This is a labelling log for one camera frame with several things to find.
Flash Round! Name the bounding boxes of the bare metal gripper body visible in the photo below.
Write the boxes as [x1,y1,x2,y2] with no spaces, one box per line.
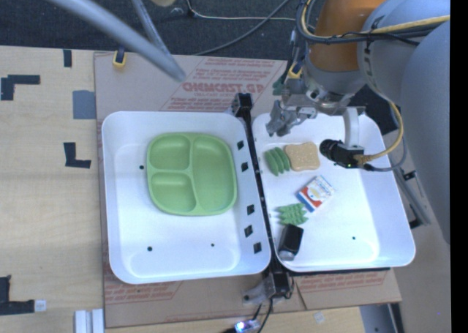
[280,78,354,119]

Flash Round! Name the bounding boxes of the white blue red carton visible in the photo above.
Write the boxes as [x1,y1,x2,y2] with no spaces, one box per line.
[295,174,336,213]

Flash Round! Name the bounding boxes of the thin black rod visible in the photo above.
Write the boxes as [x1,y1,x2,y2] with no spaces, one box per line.
[242,114,280,274]

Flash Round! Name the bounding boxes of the white plastic tray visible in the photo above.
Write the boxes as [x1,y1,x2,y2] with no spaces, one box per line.
[252,111,417,274]
[100,110,273,285]

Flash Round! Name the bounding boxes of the green divided plate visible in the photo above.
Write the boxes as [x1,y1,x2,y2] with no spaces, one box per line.
[146,132,238,217]

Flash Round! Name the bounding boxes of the green pea pods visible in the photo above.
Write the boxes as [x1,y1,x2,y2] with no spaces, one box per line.
[263,146,293,178]

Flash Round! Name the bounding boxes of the green leafy vegetable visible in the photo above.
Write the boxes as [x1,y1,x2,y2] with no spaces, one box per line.
[275,202,309,227]

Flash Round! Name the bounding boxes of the black block with thin wires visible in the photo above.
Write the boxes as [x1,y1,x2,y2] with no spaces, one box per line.
[233,91,254,119]
[262,271,294,299]

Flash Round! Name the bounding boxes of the black packet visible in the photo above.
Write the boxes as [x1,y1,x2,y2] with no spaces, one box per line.
[277,223,305,262]

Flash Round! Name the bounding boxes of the black cylinder on white bracket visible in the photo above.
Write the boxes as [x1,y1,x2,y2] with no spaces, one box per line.
[319,107,367,170]

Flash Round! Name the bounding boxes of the brown cardboard board red print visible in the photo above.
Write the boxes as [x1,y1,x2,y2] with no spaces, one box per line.
[93,51,403,329]

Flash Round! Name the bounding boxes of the tan bread slice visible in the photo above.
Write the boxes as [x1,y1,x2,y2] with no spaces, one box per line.
[283,141,322,173]

